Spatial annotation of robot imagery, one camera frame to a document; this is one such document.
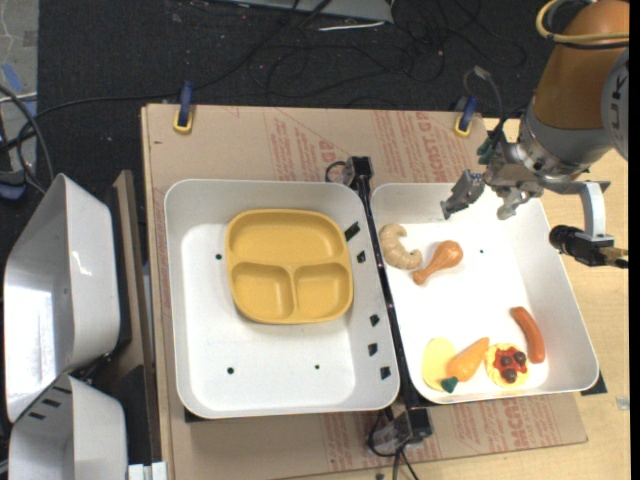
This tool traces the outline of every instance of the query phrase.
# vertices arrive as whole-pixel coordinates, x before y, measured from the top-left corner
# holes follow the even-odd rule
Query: white tray
[[[13,246],[4,275],[9,419],[61,373],[111,352],[120,331],[109,208],[63,174]]]
[[[523,395],[579,391],[591,387],[599,374],[582,315],[558,252],[549,244],[549,224],[542,205],[532,200],[515,217],[500,221],[502,204],[491,190],[449,220],[440,202],[451,184],[388,184],[377,188],[371,206],[378,230],[397,222],[408,236],[408,250],[422,251],[426,263],[439,242],[460,243],[464,258],[456,267],[433,274],[418,286],[406,271],[385,265],[396,307],[412,383],[435,403],[470,402]],[[536,319],[547,357],[531,365],[520,388],[498,387],[484,364],[452,394],[422,380],[424,348],[436,337],[448,338],[456,350],[488,336],[491,344],[507,342],[526,350],[524,334],[509,314],[524,306]]]
[[[120,403],[61,375],[11,429],[11,480],[123,480],[127,433]]]
[[[223,257],[225,231],[236,215],[259,208],[320,212],[343,230],[359,223],[347,242],[354,299],[343,316],[270,325],[238,312]],[[354,191],[333,183],[185,180],[167,192],[165,217],[177,388],[189,411],[215,419],[375,410],[395,400],[391,328]]]

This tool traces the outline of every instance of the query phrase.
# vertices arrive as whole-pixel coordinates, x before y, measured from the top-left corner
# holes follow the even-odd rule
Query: black screw hole
[[[51,400],[50,398],[45,398],[42,401],[42,403],[50,407],[55,407],[55,408],[60,407],[60,402],[58,402],[57,400]]]
[[[56,391],[60,391],[60,393],[64,393],[65,395],[70,395],[71,394],[71,390],[70,389],[61,388],[60,386],[53,386],[53,389],[55,389]]]
[[[348,242],[354,236],[356,236],[359,232],[360,232],[360,225],[356,221],[353,224],[351,224],[351,226],[349,226],[349,228],[344,232],[344,237]]]

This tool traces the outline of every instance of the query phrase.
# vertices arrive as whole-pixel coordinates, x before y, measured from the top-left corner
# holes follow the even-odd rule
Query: table
[[[185,177],[193,178],[230,178],[237,179],[238,172],[249,173],[248,179],[304,179],[307,181],[321,181],[318,169],[320,164],[326,165],[330,159],[340,158],[340,155],[369,154],[370,151],[349,151],[359,145],[370,149],[374,154],[382,154],[375,141],[367,142],[366,137],[353,138],[366,134],[369,130],[362,130],[362,123],[371,124],[371,130],[388,135],[388,144],[394,145],[385,164],[385,173],[393,173],[396,178],[410,180],[411,170],[404,169],[408,157],[407,148],[414,147],[412,141],[404,140],[401,135],[413,130],[412,126],[421,125],[421,114],[411,113],[411,119],[405,119],[401,113],[367,114],[363,118],[362,110],[331,111],[329,114],[321,109],[305,111],[304,109],[275,109],[280,112],[273,123],[264,128],[264,123],[258,127],[259,119],[247,121],[242,128],[246,137],[264,134],[264,144],[260,140],[246,142],[238,137],[236,142],[228,142],[234,126],[242,125],[242,119],[247,119],[247,109],[238,107],[217,107],[218,113],[212,113],[210,108],[198,107],[194,115],[194,131],[191,135],[179,135],[171,129],[171,123],[176,107],[172,105],[150,105],[142,111],[143,137],[142,148],[145,161],[145,187],[147,199],[147,219],[149,224],[149,249],[151,267],[151,287],[154,317],[154,337],[156,353],[156,377],[158,384],[158,406],[160,411],[160,441],[163,460],[169,464],[170,478],[174,478],[175,471],[183,476],[175,478],[193,478],[194,472],[206,471],[213,475],[208,462],[207,453],[220,450],[221,456],[230,464],[237,465],[239,475],[242,471],[252,470],[252,462],[263,468],[253,471],[256,478],[264,474],[263,478],[279,478],[285,470],[279,459],[272,459],[270,448],[265,443],[273,441],[272,436],[278,436],[286,446],[295,445],[296,453],[300,455],[301,468],[298,476],[288,475],[289,478],[303,478],[305,463],[314,471],[318,464],[315,461],[313,447],[318,441],[312,435],[297,439],[295,443],[286,439],[291,417],[273,417],[251,419],[236,422],[215,422],[218,426],[216,437],[207,441],[204,434],[209,428],[194,423],[188,426],[184,423],[184,414],[180,410],[180,402],[175,390],[175,376],[172,373],[174,362],[170,347],[170,309],[163,300],[168,300],[168,285],[166,274],[160,268],[163,261],[163,251],[158,248],[164,237],[162,226],[162,196],[171,184],[171,180]],[[251,112],[261,112],[256,108]],[[399,128],[389,131],[385,123],[389,116],[397,119]],[[438,125],[436,130],[442,135],[442,129],[450,125],[455,116],[447,113],[433,113],[422,116],[432,124]],[[481,117],[474,118],[477,128],[476,140],[482,140],[484,127]],[[316,136],[318,123],[327,121],[332,137],[342,134],[349,145],[332,142],[327,136]],[[491,128],[495,121],[485,120],[486,127]],[[510,122],[507,127],[508,136],[514,136],[517,123]],[[440,137],[440,144],[448,144],[446,137]],[[299,153],[295,158],[287,152],[287,148],[297,147]],[[442,172],[448,177],[446,180],[455,181],[456,168],[447,163],[447,158],[459,157],[469,161],[475,147],[473,143],[465,144],[457,150],[440,149],[437,159]],[[416,170],[424,169],[425,165],[416,162]],[[421,175],[428,180],[435,172],[433,169]],[[607,205],[607,231],[617,238],[616,245],[625,247],[628,244],[628,166],[627,163],[612,151],[595,164],[591,169],[590,179],[605,179],[612,182],[605,192]],[[547,193],[542,198],[550,226],[568,224],[583,227],[582,206],[578,196],[559,196]],[[456,460],[436,460],[432,462],[414,464],[414,469],[422,479],[493,479],[496,475],[501,478],[518,480],[539,478],[589,478],[610,479],[630,478],[630,411],[628,400],[630,396],[629,384],[629,278],[628,271],[612,267],[589,269],[572,258],[563,258],[567,273],[574,289],[578,304],[589,330],[596,355],[599,359],[603,378],[608,389],[607,393],[582,396],[571,394],[575,398],[582,417],[588,441],[570,446],[558,446],[543,449],[518,451],[514,453],[497,453]],[[317,421],[313,416],[296,418],[299,423],[309,425],[310,433],[317,430]],[[238,432],[244,436],[242,447],[231,445],[229,432]],[[207,442],[207,453],[204,442]],[[326,474],[322,478],[341,478],[346,480],[371,480],[378,473],[390,474],[388,467],[374,468],[352,472]]]

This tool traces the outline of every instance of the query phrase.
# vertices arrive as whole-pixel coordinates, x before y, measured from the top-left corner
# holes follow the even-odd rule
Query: black cable
[[[297,7],[298,3],[300,0],[295,0],[294,5],[291,9],[291,11],[295,11],[295,8]],[[198,90],[202,90],[210,85],[213,85],[217,82],[219,82],[220,80],[232,75],[233,73],[235,73],[238,69],[240,69],[244,63],[250,59],[254,53],[260,48],[262,47],[264,44],[266,44],[270,39],[272,39],[273,37],[275,37],[280,30],[282,30],[282,28],[286,25],[286,22],[283,23],[279,23],[278,28],[268,34],[266,37],[264,37],[260,42],[258,42],[246,55],[244,55],[239,62],[236,62],[230,69],[228,69],[227,71],[223,72],[221,75],[208,80],[206,82],[203,82],[201,84],[195,85],[193,90],[194,91],[198,91]],[[8,144],[5,144],[2,146],[2,150],[6,150],[12,147],[16,147],[17,151],[18,151],[18,156],[20,158],[20,161],[22,163],[23,168],[25,169],[25,172],[27,173],[27,181],[30,185],[34,186],[35,188],[37,188],[38,190],[42,191],[43,187],[37,182],[37,180],[35,179],[35,177],[33,176],[33,174],[30,172],[30,169],[28,169],[28,166],[26,164],[26,162],[24,161],[24,158],[22,157],[22,152],[21,152],[21,143],[22,141],[25,139],[25,137],[27,137],[27,135],[30,133],[28,132],[29,127],[33,130],[33,132],[35,133],[35,135],[38,137],[38,140],[40,142],[40,145],[44,151],[45,154],[45,160],[47,162],[47,167],[49,169],[49,175],[51,177],[51,180],[53,180],[54,177],[54,170],[53,170],[53,165],[51,163],[51,159],[50,159],[50,155],[48,152],[48,148],[46,146],[46,143],[44,142],[44,139],[42,137],[42,133],[36,123],[36,119],[41,118],[42,116],[45,116],[51,112],[57,111],[57,110],[62,110],[65,108],[69,108],[72,106],[77,106],[77,105],[84,105],[84,104],[88,104],[88,103],[95,103],[95,102],[106,102],[106,101],[110,101],[110,102],[123,102],[123,101],[137,101],[137,100],[157,100],[157,99],[164,99],[164,98],[178,98],[180,95],[180,89],[176,89],[174,91],[167,91],[167,92],[158,92],[158,93],[152,93],[152,94],[140,94],[140,95],[127,95],[127,96],[96,96],[96,97],[92,97],[92,98],[82,98],[82,99],[78,99],[78,100],[72,100],[72,101],[67,101],[65,103],[61,103],[59,105],[54,105],[53,107],[49,107],[46,108],[42,111],[39,111],[38,113],[36,113],[35,116],[31,116],[31,113],[28,111],[28,109],[26,108],[26,106],[16,97],[15,94],[11,93],[10,91],[8,91],[8,89],[3,88],[2,86],[0,86],[0,90],[2,92],[4,92],[7,96],[11,97],[12,101],[14,101],[14,103],[16,103],[16,105],[18,105],[19,107],[23,107],[21,108],[22,112],[25,114],[25,116],[28,117],[28,122],[27,124],[25,124],[22,129],[20,130],[20,132],[18,133],[18,136],[9,141]]]
[[[413,9],[416,12],[421,13],[423,8],[424,8],[424,5],[422,4],[422,2],[417,2],[416,0],[398,0],[397,3],[402,5],[403,1],[405,3],[411,4],[411,6],[413,7]],[[479,55],[481,55],[482,57],[484,57],[485,59],[489,60],[490,62],[492,62],[492,63],[494,63],[496,65],[509,67],[509,68],[518,68],[518,67],[522,66],[526,62],[527,57],[528,57],[527,53],[526,53],[526,50],[519,43],[517,43],[516,41],[510,40],[508,38],[505,38],[504,36],[501,36],[500,34],[497,34],[497,33],[493,32],[492,30],[487,28],[485,25],[483,25],[478,20],[478,17],[480,15],[480,11],[481,11],[481,0],[476,0],[477,4],[475,5],[475,7],[474,7],[474,9],[472,11],[467,9],[462,4],[461,0],[452,0],[452,1],[464,13],[464,15],[468,18],[467,20],[465,20],[465,22],[462,25],[459,25],[457,27],[453,27],[452,25],[450,25],[449,17],[447,15],[447,13],[445,12],[444,8],[442,7],[441,0],[433,0],[433,2],[435,4],[435,8],[437,8],[438,11],[439,11],[440,18],[441,18],[443,24],[438,23],[439,20],[436,19],[435,16],[431,15],[431,13],[429,13],[431,15],[430,19],[428,19],[428,18],[424,19],[424,22],[426,22],[426,23],[434,23],[435,24],[435,26],[433,26],[430,29],[431,34],[430,34],[429,37],[433,41],[433,44],[438,45],[437,51],[438,52],[443,52],[443,54],[441,55],[441,58],[442,58],[443,62],[444,62],[445,45],[452,37],[456,37],[456,38],[464,41],[467,45],[469,45]],[[398,26],[401,30],[404,30],[405,32],[410,34],[412,37],[414,37],[414,39],[418,39],[418,36],[416,36],[415,34],[412,34],[412,32],[409,29],[407,29],[407,27],[402,27],[401,25],[399,25],[399,20],[396,19],[395,14],[394,14],[394,21],[396,22],[396,26]],[[481,48],[480,45],[478,45],[476,42],[471,40],[464,33],[465,29],[469,28],[471,25],[477,26],[481,31],[483,31],[488,36],[494,37],[494,38],[500,40],[501,42],[506,42],[506,43],[509,43],[509,44],[513,45],[520,52],[519,58],[516,59],[513,62],[505,62],[505,61],[501,61],[500,59],[496,58],[496,56],[495,56],[495,54],[493,52],[491,52],[491,53],[485,52]]]
[[[335,162],[330,163],[327,166],[327,168],[324,170],[324,181],[332,182],[333,180],[329,178],[329,172],[331,172],[331,170],[334,169],[335,167],[338,167],[338,166],[344,167],[345,165],[346,165],[346,162],[344,162],[343,160],[336,160]]]
[[[393,453],[384,453],[384,452],[380,452],[376,449],[375,444],[373,442],[373,436],[375,435],[376,429],[378,428],[378,425],[380,424],[380,421],[382,420],[382,416],[384,415],[385,411],[384,409],[381,411],[378,411],[378,416],[376,417],[376,420],[373,424],[373,426],[371,427],[371,430],[369,431],[369,434],[367,436],[367,446],[368,448],[378,457],[382,457],[382,458],[391,458],[393,457],[393,478],[396,479],[398,478],[398,471],[400,469],[400,459],[402,458],[402,460],[404,460],[405,464],[407,465],[407,468],[409,469],[409,472],[411,473],[411,475],[413,476],[413,478],[415,480],[420,480],[418,478],[418,475],[416,474],[415,470],[413,469],[413,467],[411,466],[411,464],[409,463],[409,460],[407,459],[406,454],[404,453],[404,449],[406,444],[400,445],[398,447],[397,450],[395,450]]]
[[[294,7],[291,9],[291,11],[295,10],[298,1],[299,0],[296,0],[296,3],[294,4]],[[298,30],[302,30],[303,27],[306,24],[308,24],[311,19],[317,16],[330,3],[330,1],[331,0],[323,0],[316,7],[316,9],[311,11],[311,13],[306,18],[304,18],[301,23],[299,23],[296,26],[296,28]],[[477,3],[476,5],[474,5],[472,10],[465,8],[462,5],[462,3],[460,3],[458,0],[454,0],[454,1],[456,1],[456,4],[464,11],[465,16],[467,16],[468,18],[468,20],[461,27],[458,27],[458,29],[453,29],[452,27],[449,26],[446,13],[441,8],[438,0],[436,0],[436,2],[438,2],[438,7],[440,8],[442,19],[444,19],[444,26],[437,24],[437,21],[433,19],[433,16],[430,14],[428,10],[424,8],[424,6],[416,5],[415,2],[413,2],[413,5],[412,5],[413,10],[414,12],[418,13],[419,19],[414,20],[413,22],[411,22],[410,20],[406,20],[404,26],[400,21],[398,21],[396,24],[396,28],[400,30],[401,33],[405,34],[406,39],[409,39],[408,44],[405,41],[404,45],[399,45],[399,46],[396,46],[395,44],[393,45],[393,47],[396,48],[400,56],[399,57],[400,67],[395,67],[395,66],[390,67],[388,65],[384,65],[381,61],[377,60],[373,55],[369,54],[364,49],[359,48],[355,45],[318,46],[318,45],[312,45],[309,42],[308,46],[293,46],[293,47],[288,46],[288,48],[290,48],[289,52],[286,53],[281,59],[279,59],[278,61],[272,64],[270,71],[267,73],[266,83],[259,82],[257,78],[254,76],[254,74],[251,72],[250,72],[250,78],[253,80],[254,83],[256,83],[258,87],[266,91],[266,94],[264,94],[264,96],[268,97],[269,95],[274,95],[274,96],[279,96],[279,97],[288,98],[288,99],[294,99],[294,98],[301,99],[301,98],[309,98],[309,97],[317,96],[319,94],[322,94],[325,91],[330,91],[330,90],[339,88],[345,84],[351,84],[351,83],[357,82],[358,80],[363,80],[369,77],[380,76],[385,73],[403,74],[409,79],[419,83],[432,82],[436,80],[444,71],[444,68],[445,68],[445,55],[443,54],[444,41],[447,40],[452,35],[461,37],[469,45],[471,45],[472,48],[480,52],[483,56],[486,56],[485,54],[483,54],[483,52],[478,48],[478,46],[473,41],[471,41],[469,38],[467,38],[464,34],[460,32],[462,29],[469,26],[470,24],[477,23],[477,16],[480,12],[480,0],[477,0]],[[192,8],[196,8],[197,10],[202,10],[202,9],[198,9],[197,6],[195,5],[193,5]],[[428,13],[429,16],[425,17],[424,15],[425,12]],[[214,85],[217,82],[220,82],[222,79],[232,75],[238,69],[240,69],[245,63],[250,62],[253,58],[255,58],[255,55],[258,51],[260,50],[269,51],[269,49],[277,48],[275,46],[266,47],[265,45],[271,39],[277,36],[281,32],[281,30],[286,25],[289,24],[290,21],[291,21],[290,19],[287,20],[286,22],[281,21],[279,23],[279,26],[273,32],[267,34],[254,47],[252,47],[245,55],[243,55],[236,63],[234,63],[233,66],[231,66],[229,69],[225,70],[223,73],[213,77],[210,80],[206,80],[199,84],[196,84],[194,86],[194,91],[201,91],[211,85]],[[344,50],[351,49],[355,52],[359,52],[360,54],[366,56],[371,62],[377,64],[380,67],[380,69],[373,70],[372,72],[365,73],[362,75],[349,77],[349,78],[337,81],[335,83],[331,83],[331,84],[327,84],[325,86],[319,87],[315,90],[304,91],[301,93],[279,90],[274,87],[273,81],[275,79],[275,74],[278,72],[280,67],[284,65],[284,62],[286,62],[287,60],[290,60],[295,55],[302,54],[305,56],[305,58],[303,59],[302,65],[298,65],[299,67],[297,68],[296,73],[290,74],[288,78],[284,79],[285,85],[289,86],[295,80],[300,80],[302,78],[302,74],[304,73],[304,70],[306,69],[307,65],[311,62],[311,57],[310,57],[311,53],[313,51],[318,51],[321,49],[324,49],[326,51],[330,49],[344,49]],[[431,74],[425,77],[422,74],[418,73],[418,71],[419,69],[421,69],[422,65],[427,65],[425,62],[423,62],[423,60],[426,59],[427,55],[433,56],[433,58],[437,60],[437,64],[435,64],[436,69],[433,70],[434,63],[432,62],[428,63],[429,67],[431,68],[430,69]],[[496,62],[495,58],[491,58],[491,60],[492,62]],[[75,105],[92,103],[92,102],[156,100],[156,99],[164,99],[164,98],[177,99],[179,97],[179,93],[180,93],[179,88],[176,88],[173,91],[158,92],[153,94],[84,98],[84,99],[65,102],[60,105],[55,105],[53,107],[50,107],[48,109],[45,109],[39,112],[38,114],[36,114],[35,117],[40,118],[53,111],[61,110],[64,108],[75,106]]]
[[[42,153],[44,155],[44,159],[45,159],[45,162],[47,164],[47,169],[49,171],[50,181],[53,181],[53,178],[55,177],[55,169],[53,167],[53,162],[51,161],[51,155],[49,154],[49,148],[47,146],[47,143],[44,140],[44,136],[42,135],[42,131],[40,130],[40,127],[38,126],[38,123],[36,123],[35,116],[33,116],[31,114],[31,112],[29,111],[27,106],[22,101],[20,101],[20,99],[18,98],[18,95],[16,93],[14,93],[12,90],[10,90],[10,89],[6,88],[4,85],[0,84],[0,92],[4,93],[6,96],[11,98],[11,101],[16,105],[16,107],[18,107],[18,110],[20,110],[20,112],[24,115],[24,117],[27,119],[27,122],[29,123],[29,125],[33,129],[33,132],[36,135],[38,143],[40,144],[40,148],[42,149]],[[30,175],[32,175],[32,173],[31,173],[31,169],[29,168],[27,162],[25,161],[24,157],[22,156],[21,136],[18,135],[17,139],[18,140],[17,140],[16,148],[17,148],[17,151],[18,151],[18,158],[20,159],[20,163],[22,165],[22,168],[25,170],[25,173],[27,173],[27,177],[29,177]]]

